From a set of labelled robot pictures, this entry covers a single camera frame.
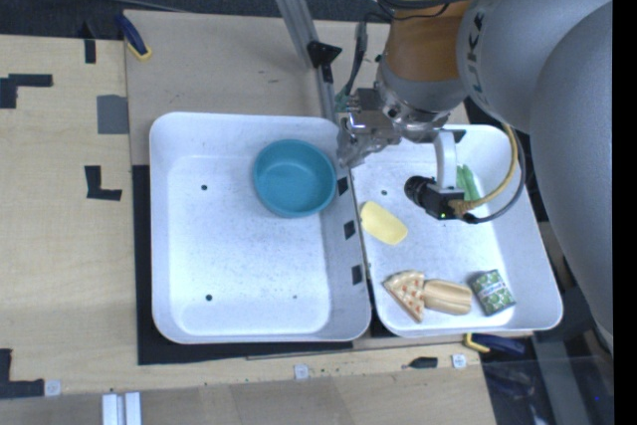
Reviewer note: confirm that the toy pizza slice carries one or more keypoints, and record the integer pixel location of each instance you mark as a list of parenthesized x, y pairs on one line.
[(408, 293)]

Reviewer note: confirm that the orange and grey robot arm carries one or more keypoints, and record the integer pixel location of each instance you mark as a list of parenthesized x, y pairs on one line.
[(557, 79)]

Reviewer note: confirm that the beige toy hot dog bun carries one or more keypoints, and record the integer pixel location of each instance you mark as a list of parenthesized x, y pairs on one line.
[(448, 297)]

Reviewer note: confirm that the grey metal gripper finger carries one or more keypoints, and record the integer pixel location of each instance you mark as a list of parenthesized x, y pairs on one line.
[(370, 152), (347, 151)]

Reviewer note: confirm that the pale wood board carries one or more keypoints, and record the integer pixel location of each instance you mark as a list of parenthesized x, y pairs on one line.
[(219, 64)]

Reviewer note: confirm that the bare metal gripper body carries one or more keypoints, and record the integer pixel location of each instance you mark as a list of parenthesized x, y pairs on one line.
[(374, 120)]

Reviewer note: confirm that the yellow oval toy food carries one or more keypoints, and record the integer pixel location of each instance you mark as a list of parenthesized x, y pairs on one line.
[(382, 223)]

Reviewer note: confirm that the blue bowl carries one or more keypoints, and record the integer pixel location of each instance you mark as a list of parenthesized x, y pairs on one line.
[(293, 179)]

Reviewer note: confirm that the green small can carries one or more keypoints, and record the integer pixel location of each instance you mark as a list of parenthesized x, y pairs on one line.
[(492, 292)]

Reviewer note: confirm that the green toy vegetable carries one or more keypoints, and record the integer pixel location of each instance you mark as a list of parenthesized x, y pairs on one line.
[(469, 184)]

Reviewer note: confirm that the white plastic tray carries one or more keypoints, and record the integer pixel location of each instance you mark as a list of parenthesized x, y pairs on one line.
[(239, 259), (458, 254)]

